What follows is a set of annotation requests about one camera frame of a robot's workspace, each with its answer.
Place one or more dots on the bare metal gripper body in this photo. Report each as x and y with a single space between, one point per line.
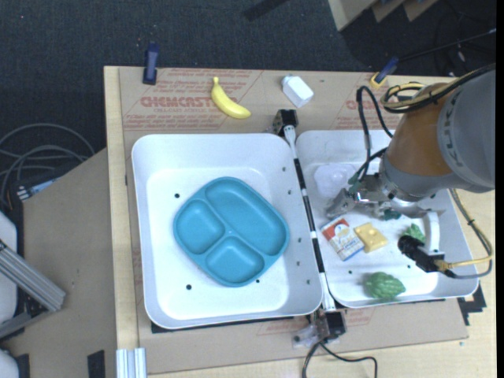
374 193

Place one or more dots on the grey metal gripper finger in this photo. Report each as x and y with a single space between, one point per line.
347 199
334 210

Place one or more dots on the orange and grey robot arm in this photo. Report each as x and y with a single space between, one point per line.
453 140

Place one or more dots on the thin black and white rod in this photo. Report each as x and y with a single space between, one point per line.
311 227

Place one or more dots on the red and white carton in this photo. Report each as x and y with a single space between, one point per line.
343 240

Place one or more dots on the yellow cheese wedge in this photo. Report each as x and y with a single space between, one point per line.
370 238

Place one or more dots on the small green broccoli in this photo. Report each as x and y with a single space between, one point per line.
414 234

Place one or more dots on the white plastic tray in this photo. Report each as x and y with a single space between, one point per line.
165 195
393 266

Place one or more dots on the large green broccoli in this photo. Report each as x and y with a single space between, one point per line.
384 286

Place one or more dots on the blue divided plate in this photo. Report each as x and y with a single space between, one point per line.
236 215

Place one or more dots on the white bottle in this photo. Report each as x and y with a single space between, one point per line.
298 91

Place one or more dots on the yellow banana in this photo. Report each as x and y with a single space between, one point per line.
227 104

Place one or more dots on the brown cardboard board red print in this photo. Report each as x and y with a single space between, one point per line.
236 349

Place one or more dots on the black cylinder on white bracket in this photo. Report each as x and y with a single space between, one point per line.
419 255

